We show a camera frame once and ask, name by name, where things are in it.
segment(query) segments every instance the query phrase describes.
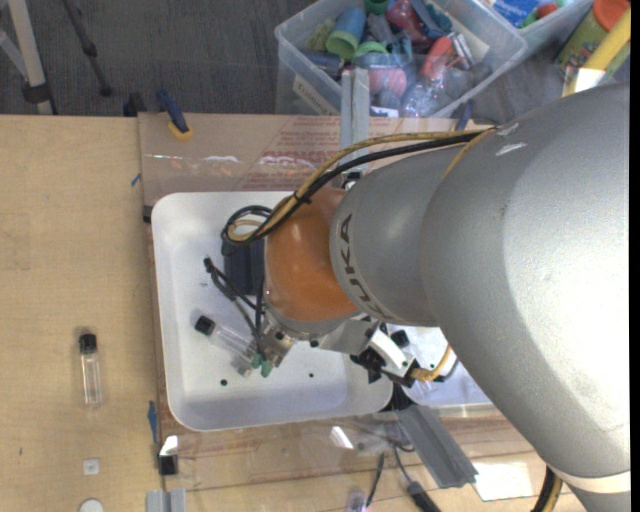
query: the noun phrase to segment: green cap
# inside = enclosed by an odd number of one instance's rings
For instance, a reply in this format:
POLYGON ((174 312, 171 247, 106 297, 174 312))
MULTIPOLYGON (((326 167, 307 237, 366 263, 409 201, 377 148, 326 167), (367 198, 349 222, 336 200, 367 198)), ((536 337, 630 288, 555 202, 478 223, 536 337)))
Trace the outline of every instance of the green cap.
POLYGON ((273 365, 269 361, 262 361, 262 367, 260 368, 260 375, 267 378, 273 370, 273 365))
POLYGON ((358 46, 356 50, 356 57, 364 55, 365 53, 389 53, 385 46, 378 41, 367 41, 358 46))
POLYGON ((364 0, 364 10, 367 13, 383 14, 388 4, 389 0, 364 0))
POLYGON ((351 60, 356 54, 358 42, 353 34, 344 30, 334 30, 327 39, 327 51, 341 59, 351 60))

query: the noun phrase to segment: blue clamp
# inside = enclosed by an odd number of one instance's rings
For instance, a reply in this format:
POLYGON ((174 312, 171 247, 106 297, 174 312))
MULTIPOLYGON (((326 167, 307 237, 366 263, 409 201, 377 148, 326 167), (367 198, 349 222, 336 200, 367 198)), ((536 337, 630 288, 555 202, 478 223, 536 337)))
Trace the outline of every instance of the blue clamp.
POLYGON ((156 100, 160 110, 164 110, 169 114, 169 129, 179 140, 187 140, 193 131, 189 128, 187 121, 182 114, 182 110, 175 100, 163 89, 156 92, 156 100))

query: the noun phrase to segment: white label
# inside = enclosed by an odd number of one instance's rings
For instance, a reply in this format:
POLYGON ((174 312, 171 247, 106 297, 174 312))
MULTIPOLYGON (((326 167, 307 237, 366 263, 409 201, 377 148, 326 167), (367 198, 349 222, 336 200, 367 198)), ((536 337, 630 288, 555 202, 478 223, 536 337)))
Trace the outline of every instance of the white label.
POLYGON ((296 75, 293 81, 293 92, 300 96, 307 105, 322 116, 335 116, 339 112, 331 103, 325 100, 309 82, 300 75, 296 75))

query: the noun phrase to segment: black cap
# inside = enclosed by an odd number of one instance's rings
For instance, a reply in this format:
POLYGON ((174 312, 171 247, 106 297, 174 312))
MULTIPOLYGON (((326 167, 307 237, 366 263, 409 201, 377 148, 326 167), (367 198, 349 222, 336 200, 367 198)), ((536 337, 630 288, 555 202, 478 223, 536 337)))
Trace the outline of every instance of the black cap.
POLYGON ((78 340, 81 354, 92 354, 98 350, 98 341, 95 334, 83 334, 78 340))
POLYGON ((207 336, 209 336, 213 332, 213 329, 215 329, 215 327, 216 323, 211 320, 211 318, 204 315, 198 318, 198 321, 195 325, 196 331, 200 331, 202 334, 206 334, 207 336))
POLYGON ((409 336, 407 336, 407 333, 404 330, 396 331, 390 337, 400 348, 408 347, 410 344, 409 336))

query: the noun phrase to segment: wooden table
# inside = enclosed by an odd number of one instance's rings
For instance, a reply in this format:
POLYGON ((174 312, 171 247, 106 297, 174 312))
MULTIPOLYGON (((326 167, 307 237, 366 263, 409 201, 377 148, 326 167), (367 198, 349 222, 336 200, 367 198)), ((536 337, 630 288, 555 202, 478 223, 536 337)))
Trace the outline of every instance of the wooden table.
MULTIPOLYGON (((0 116, 0 510, 73 512, 98 498, 107 512, 144 511, 163 486, 147 418, 157 386, 139 172, 136 119, 0 116), (98 410, 82 405, 81 328, 103 357, 98 410), (93 459, 99 472, 85 474, 93 459)), ((531 452, 517 460, 542 468, 531 452)), ((350 478, 368 489, 373 475, 350 478)), ((383 472, 370 510, 415 510, 397 497, 402 483, 383 472)), ((344 485, 336 475, 189 492, 188 511, 344 510, 344 485)), ((483 503, 472 486, 431 495, 443 512, 535 502, 483 503)), ((565 494, 556 510, 583 508, 565 494)))

